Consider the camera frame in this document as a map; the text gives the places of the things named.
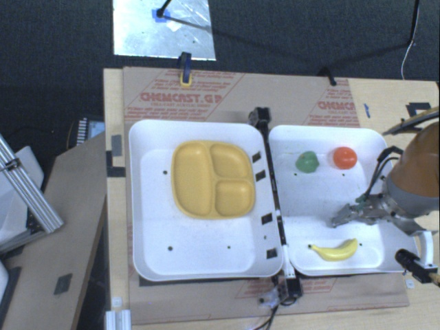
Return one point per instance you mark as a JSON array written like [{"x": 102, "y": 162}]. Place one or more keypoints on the green toy pepper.
[{"x": 307, "y": 162}]

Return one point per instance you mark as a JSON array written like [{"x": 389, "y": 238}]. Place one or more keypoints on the yellow divided plate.
[{"x": 213, "y": 179}]

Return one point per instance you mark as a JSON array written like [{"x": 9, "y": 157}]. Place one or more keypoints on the thin black and white rod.
[{"x": 273, "y": 187}]

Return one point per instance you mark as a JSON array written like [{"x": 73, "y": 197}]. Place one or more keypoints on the black cylinder on white bracket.
[{"x": 415, "y": 258}]

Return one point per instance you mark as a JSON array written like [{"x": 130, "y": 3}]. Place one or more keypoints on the white plastic tray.
[
  {"x": 203, "y": 239},
  {"x": 316, "y": 198}
]

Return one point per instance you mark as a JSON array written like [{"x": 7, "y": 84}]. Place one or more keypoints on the yellow banana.
[{"x": 335, "y": 252}]

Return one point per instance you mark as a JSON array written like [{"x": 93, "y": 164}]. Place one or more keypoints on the brown cardboard board red print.
[{"x": 220, "y": 95}]

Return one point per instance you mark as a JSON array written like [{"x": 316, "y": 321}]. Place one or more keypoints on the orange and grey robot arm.
[{"x": 420, "y": 170}]

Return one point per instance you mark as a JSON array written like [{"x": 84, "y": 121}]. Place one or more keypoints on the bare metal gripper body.
[{"x": 379, "y": 207}]

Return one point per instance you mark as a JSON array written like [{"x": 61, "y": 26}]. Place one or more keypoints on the orange toy fruit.
[{"x": 344, "y": 157}]

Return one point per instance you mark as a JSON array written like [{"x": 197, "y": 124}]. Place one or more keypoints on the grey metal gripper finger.
[
  {"x": 342, "y": 221},
  {"x": 343, "y": 211}
]

